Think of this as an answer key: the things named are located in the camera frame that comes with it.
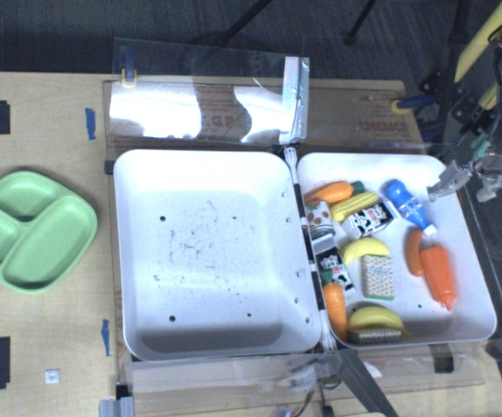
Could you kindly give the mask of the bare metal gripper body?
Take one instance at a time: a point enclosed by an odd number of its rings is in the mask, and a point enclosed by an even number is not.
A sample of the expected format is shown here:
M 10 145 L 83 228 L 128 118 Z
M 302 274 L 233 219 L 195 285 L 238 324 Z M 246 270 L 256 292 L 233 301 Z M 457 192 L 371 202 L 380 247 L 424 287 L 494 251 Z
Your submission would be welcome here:
M 502 174 L 502 120 L 473 144 L 473 169 L 479 174 Z

